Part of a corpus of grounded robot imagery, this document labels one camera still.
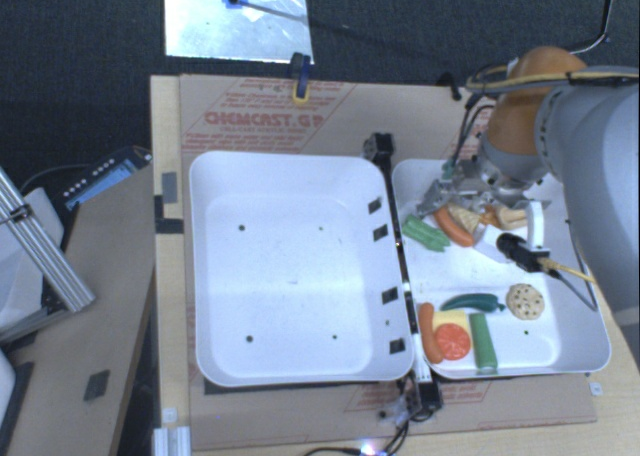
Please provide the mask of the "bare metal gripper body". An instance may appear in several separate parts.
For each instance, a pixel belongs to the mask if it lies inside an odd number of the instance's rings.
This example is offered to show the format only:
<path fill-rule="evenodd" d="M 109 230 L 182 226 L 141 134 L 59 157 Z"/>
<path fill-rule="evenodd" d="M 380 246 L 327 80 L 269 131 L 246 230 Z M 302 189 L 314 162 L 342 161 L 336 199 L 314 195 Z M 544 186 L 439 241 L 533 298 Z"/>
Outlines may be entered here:
<path fill-rule="evenodd" d="M 469 206 L 497 202 L 514 207 L 525 201 L 524 192 L 532 186 L 531 182 L 505 175 L 482 159 L 447 160 L 438 183 L 441 204 L 455 202 Z"/>

